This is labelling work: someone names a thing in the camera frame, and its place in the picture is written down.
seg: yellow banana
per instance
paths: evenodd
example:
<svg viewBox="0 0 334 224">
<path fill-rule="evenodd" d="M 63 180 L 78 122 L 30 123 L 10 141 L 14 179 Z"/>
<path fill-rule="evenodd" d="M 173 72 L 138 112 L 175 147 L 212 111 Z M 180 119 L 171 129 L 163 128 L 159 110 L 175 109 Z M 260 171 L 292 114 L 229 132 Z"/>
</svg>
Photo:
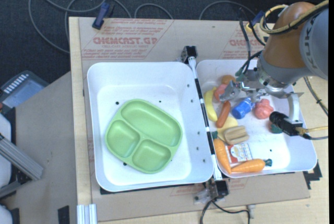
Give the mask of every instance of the yellow banana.
<svg viewBox="0 0 334 224">
<path fill-rule="evenodd" d="M 207 114 L 208 114 L 208 118 L 211 121 L 217 121 L 218 117 L 217 117 L 217 113 L 213 108 L 213 104 L 212 104 L 212 98 L 213 98 L 213 93 L 217 88 L 214 87 L 211 90 L 208 90 L 207 92 L 204 93 L 204 103 L 205 103 L 205 108 L 207 109 Z"/>
</svg>

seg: blue connector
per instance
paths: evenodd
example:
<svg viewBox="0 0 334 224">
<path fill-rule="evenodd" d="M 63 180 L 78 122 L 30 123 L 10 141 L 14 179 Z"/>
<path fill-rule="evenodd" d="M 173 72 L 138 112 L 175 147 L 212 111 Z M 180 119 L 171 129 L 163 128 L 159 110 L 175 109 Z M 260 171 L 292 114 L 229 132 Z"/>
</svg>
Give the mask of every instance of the blue connector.
<svg viewBox="0 0 334 224">
<path fill-rule="evenodd" d="M 109 8 L 110 8 L 110 5 L 108 3 L 103 3 L 101 5 L 99 15 L 96 17 L 92 25 L 94 28 L 99 29 L 99 30 L 101 29 L 104 23 L 103 18 L 107 15 Z"/>
</svg>

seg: divided green plate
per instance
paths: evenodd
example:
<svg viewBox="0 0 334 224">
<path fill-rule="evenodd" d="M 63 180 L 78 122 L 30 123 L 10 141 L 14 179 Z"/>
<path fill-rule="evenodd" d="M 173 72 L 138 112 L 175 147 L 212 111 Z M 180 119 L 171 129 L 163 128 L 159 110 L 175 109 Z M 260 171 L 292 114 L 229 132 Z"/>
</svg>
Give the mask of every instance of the divided green plate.
<svg viewBox="0 0 334 224">
<path fill-rule="evenodd" d="M 163 170 L 182 139 L 179 122 L 141 99 L 125 102 L 111 120 L 105 143 L 124 163 L 144 173 Z"/>
</svg>

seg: brown sausage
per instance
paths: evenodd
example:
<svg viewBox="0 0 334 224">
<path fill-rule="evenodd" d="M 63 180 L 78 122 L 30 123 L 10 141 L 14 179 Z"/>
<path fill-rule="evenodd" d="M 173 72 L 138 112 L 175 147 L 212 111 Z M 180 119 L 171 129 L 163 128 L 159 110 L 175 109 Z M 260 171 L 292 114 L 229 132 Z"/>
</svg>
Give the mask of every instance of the brown sausage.
<svg viewBox="0 0 334 224">
<path fill-rule="evenodd" d="M 231 109 L 231 103 L 229 101 L 224 101 L 223 107 L 221 109 L 221 112 L 218 116 L 218 120 L 216 121 L 216 127 L 221 128 L 225 124 L 226 119 L 229 116 Z"/>
</svg>

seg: tray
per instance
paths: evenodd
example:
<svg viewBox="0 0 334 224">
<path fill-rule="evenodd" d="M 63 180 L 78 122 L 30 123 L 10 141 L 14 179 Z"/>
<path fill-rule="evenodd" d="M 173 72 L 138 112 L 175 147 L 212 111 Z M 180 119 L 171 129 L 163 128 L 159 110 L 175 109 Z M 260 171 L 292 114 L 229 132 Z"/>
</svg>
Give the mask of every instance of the tray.
<svg viewBox="0 0 334 224">
<path fill-rule="evenodd" d="M 234 75 L 244 64 L 245 60 L 204 60 L 197 65 L 197 74 L 200 87 L 203 93 L 221 84 L 224 75 Z M 249 69 L 256 66 L 256 61 L 250 63 Z M 289 86 L 285 92 L 293 92 Z M 231 101 L 231 108 L 236 106 L 245 96 Z M 265 96 L 275 111 L 289 115 L 289 103 L 287 99 L 278 99 L 273 96 Z M 217 113 L 220 112 L 222 104 L 214 102 L 213 106 Z M 300 121 L 305 126 L 305 121 L 300 112 Z M 311 140 L 300 136 L 289 136 L 285 133 L 273 134 L 270 131 L 269 119 L 259 120 L 249 112 L 244 118 L 237 120 L 238 125 L 244 125 L 249 135 L 245 142 L 249 145 L 253 158 L 272 159 L 272 166 L 265 167 L 261 172 L 256 173 L 232 173 L 228 174 L 220 166 L 219 169 L 231 178 L 244 178 L 265 174 L 289 173 L 296 171 L 308 171 L 313 169 L 317 163 L 317 156 Z M 216 131 L 215 123 L 209 120 L 210 130 Z"/>
<path fill-rule="evenodd" d="M 109 62 L 87 73 L 98 184 L 109 192 L 206 182 L 213 163 L 192 70 L 180 62 Z M 105 144 L 105 132 L 120 107 L 145 100 L 177 120 L 182 128 L 178 149 L 157 173 L 124 165 Z"/>
<path fill-rule="evenodd" d="M 105 133 L 109 151 L 144 173 L 163 170 L 181 139 L 182 128 L 174 117 L 140 99 L 125 102 Z"/>
</svg>

